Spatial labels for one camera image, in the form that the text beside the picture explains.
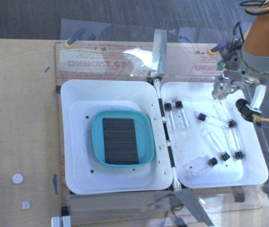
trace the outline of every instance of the small white square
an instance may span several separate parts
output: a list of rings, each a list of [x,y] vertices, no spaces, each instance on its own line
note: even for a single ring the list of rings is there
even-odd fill
[[[29,202],[29,201],[27,201],[27,202],[22,202],[22,209],[23,209],[23,210],[30,209],[30,202]]]

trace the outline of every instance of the hinged white tray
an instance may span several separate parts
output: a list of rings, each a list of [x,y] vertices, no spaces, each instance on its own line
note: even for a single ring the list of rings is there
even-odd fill
[[[181,100],[190,116],[192,128],[170,135],[178,179],[190,188],[261,184],[268,178],[267,166],[252,123],[241,118],[235,107],[241,91],[225,99],[229,113],[238,122],[244,140],[246,157],[219,161],[210,172],[196,180],[188,179],[183,165],[198,156],[215,156],[205,146],[199,133],[201,127],[193,110],[215,116],[212,107],[212,83],[168,82],[161,88],[163,101]],[[150,191],[168,188],[173,180],[165,132],[156,90],[147,82],[69,80],[61,88],[64,128],[66,183],[76,194],[104,192]],[[144,113],[151,122],[155,156],[151,163],[136,168],[107,167],[94,156],[91,121],[103,109],[134,109]],[[216,133],[224,140],[222,130]]]

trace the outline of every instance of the blue tray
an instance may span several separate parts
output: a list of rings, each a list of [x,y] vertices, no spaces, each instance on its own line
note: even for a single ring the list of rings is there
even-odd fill
[[[133,119],[136,133],[139,163],[117,165],[105,162],[104,118]],[[97,112],[92,119],[92,143],[97,160],[105,166],[138,167],[148,164],[154,157],[154,139],[149,119],[141,112],[126,109],[110,109]]]

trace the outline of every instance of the vial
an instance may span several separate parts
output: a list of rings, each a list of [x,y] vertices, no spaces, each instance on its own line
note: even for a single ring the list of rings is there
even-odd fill
[[[217,135],[213,131],[209,132],[209,130],[203,128],[201,129],[200,133],[212,151],[216,153],[222,160],[227,161],[230,158],[226,148],[223,147]]]
[[[174,132],[175,131],[175,124],[174,119],[172,115],[172,106],[171,103],[166,103],[164,105],[165,108],[165,118],[167,122],[168,132]]]
[[[244,157],[243,143],[239,140],[240,134],[236,122],[231,118],[230,113],[221,100],[214,103],[214,109],[219,117],[228,121],[229,129],[224,128],[224,135],[232,156],[237,160],[242,159]]]
[[[186,117],[186,114],[183,110],[183,105],[181,101],[175,102],[176,107],[176,127],[179,130],[184,130],[185,128],[191,128],[190,120]]]
[[[197,178],[201,175],[204,175],[212,169],[213,166],[217,164],[216,158],[211,158],[206,160],[202,157],[197,157],[191,162],[185,164],[184,170],[189,178]]]
[[[237,136],[236,128],[232,127],[230,129],[224,129],[224,134],[227,142],[227,146],[232,154],[232,156],[240,160],[243,158],[243,147],[242,144],[239,143],[239,139]]]
[[[220,127],[227,127],[227,128],[229,127],[228,122],[216,119],[214,117],[211,117],[209,115],[205,115],[203,113],[198,113],[198,112],[194,111],[194,117],[200,121],[208,122],[208,123],[220,126]]]

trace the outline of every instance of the black vial cap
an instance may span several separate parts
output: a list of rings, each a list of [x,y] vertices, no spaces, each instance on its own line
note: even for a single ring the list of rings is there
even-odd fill
[[[217,163],[218,161],[216,160],[216,158],[212,158],[208,161],[209,166],[215,166]]]
[[[237,151],[237,152],[235,152],[235,158],[236,158],[237,160],[242,159],[242,158],[243,158],[243,153],[242,153],[242,151]]]
[[[229,121],[229,128],[235,127],[236,126],[236,122],[232,119]]]
[[[200,120],[200,121],[205,121],[206,120],[206,117],[207,116],[205,114],[200,113],[199,116],[197,117],[197,119]]]
[[[172,110],[171,103],[166,103],[166,104],[164,105],[164,107],[165,107],[165,111],[171,111],[171,110]]]
[[[222,158],[222,160],[224,160],[224,161],[227,161],[230,158],[230,156],[228,153],[225,152],[225,153],[220,155],[220,158]]]
[[[183,108],[182,102],[181,101],[175,102],[175,107],[176,108]]]

